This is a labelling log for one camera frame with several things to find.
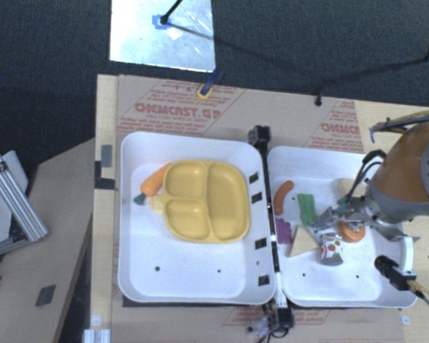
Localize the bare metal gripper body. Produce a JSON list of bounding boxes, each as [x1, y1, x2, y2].
[[334, 195, 423, 243]]

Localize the orange doughnut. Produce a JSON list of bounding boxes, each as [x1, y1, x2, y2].
[[336, 219, 368, 245]]

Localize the green beans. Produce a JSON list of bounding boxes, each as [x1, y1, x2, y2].
[[294, 192, 320, 229]]

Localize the tan pizza slice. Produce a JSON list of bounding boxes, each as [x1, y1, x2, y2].
[[286, 223, 323, 261]]

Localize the white can with tomato print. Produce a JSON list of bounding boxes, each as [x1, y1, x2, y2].
[[318, 232, 347, 268]]

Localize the beige bread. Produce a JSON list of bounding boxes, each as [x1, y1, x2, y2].
[[336, 177, 368, 198]]

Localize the purple grapes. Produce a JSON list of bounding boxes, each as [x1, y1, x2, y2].
[[272, 217, 295, 246]]

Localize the red sausage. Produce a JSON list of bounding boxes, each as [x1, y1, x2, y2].
[[272, 179, 295, 217]]

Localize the thin black and white rod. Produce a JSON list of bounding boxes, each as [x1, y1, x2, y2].
[[246, 140, 295, 311]]

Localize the white plastic tray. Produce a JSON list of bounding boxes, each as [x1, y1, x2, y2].
[[111, 130, 286, 312], [258, 144, 428, 314]]

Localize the yellow divided plate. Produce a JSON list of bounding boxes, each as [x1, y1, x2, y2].
[[158, 157, 255, 247]]

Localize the brown cardboard board red print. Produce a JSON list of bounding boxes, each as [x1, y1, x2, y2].
[[101, 75, 422, 343]]

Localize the pale yellow toy food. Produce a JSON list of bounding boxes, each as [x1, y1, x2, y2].
[[148, 194, 168, 216]]

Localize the orange carrot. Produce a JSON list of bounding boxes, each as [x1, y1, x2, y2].
[[132, 159, 173, 207]]

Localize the black cylinder on white bracket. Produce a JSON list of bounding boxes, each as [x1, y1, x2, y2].
[[372, 233, 421, 292]]

